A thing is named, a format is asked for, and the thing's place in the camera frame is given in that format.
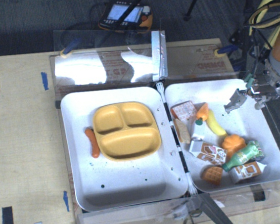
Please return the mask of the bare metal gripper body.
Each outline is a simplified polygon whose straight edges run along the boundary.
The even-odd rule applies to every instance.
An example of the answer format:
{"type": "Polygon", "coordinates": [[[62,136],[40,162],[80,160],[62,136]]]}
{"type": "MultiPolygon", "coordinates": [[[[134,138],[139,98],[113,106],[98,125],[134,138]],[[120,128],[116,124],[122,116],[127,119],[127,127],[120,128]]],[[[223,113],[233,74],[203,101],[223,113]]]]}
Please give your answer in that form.
{"type": "Polygon", "coordinates": [[[274,71],[248,74],[245,82],[247,93],[257,101],[278,99],[280,96],[280,75],[274,71]]]}

